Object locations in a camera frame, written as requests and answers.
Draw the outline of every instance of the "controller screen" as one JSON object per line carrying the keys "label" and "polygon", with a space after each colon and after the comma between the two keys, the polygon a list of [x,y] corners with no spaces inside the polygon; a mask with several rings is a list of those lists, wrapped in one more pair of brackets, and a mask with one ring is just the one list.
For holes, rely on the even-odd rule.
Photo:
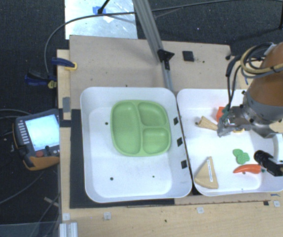
{"label": "controller screen", "polygon": [[59,125],[54,114],[25,121],[35,151],[59,145]]}

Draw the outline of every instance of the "handheld controller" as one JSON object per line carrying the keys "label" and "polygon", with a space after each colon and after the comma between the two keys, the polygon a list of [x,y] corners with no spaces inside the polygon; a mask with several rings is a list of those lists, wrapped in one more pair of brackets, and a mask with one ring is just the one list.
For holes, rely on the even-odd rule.
{"label": "handheld controller", "polygon": [[15,146],[29,170],[59,163],[59,113],[57,109],[19,117],[13,125]]}

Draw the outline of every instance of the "toy cheese slice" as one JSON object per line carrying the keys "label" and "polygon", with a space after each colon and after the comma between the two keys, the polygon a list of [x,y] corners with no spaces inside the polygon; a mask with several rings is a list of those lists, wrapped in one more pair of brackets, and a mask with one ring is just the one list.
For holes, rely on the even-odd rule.
{"label": "toy cheese slice", "polygon": [[194,178],[194,182],[208,189],[218,189],[212,157],[209,157]]}

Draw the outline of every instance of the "white tray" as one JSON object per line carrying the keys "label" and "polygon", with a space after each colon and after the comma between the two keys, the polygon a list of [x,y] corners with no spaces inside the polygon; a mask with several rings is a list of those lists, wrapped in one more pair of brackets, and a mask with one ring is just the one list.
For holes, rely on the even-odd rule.
{"label": "white tray", "polygon": [[[171,128],[171,146],[158,156],[128,157],[112,143],[110,114],[122,100],[148,100],[162,105]],[[85,190],[99,203],[180,198],[189,194],[192,180],[182,137],[175,96],[164,88],[91,87],[80,97]]]}
{"label": "white tray", "polygon": [[[236,90],[232,106],[242,103],[241,92]],[[193,176],[195,177],[208,157],[213,158],[219,188],[207,189],[194,183],[200,193],[206,196],[219,196],[283,190],[283,177],[274,177],[268,172],[233,173],[233,170],[240,166],[233,155],[234,149],[242,149],[249,154],[248,164],[257,164],[253,159],[254,153],[257,150],[273,153],[272,139],[263,139],[253,131],[241,134],[231,133],[219,138],[216,131],[199,128],[195,124],[201,116],[217,123],[215,117],[218,107],[228,103],[227,90],[184,89],[177,95],[177,103]]]}

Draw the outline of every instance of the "red toy chili pepper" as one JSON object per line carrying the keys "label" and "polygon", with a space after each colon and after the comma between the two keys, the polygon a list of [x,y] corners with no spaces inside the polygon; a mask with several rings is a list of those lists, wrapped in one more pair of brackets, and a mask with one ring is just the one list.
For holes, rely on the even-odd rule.
{"label": "red toy chili pepper", "polygon": [[239,166],[234,170],[234,173],[239,173],[239,172],[251,172],[253,174],[258,174],[261,172],[261,166],[258,164],[245,164]]}

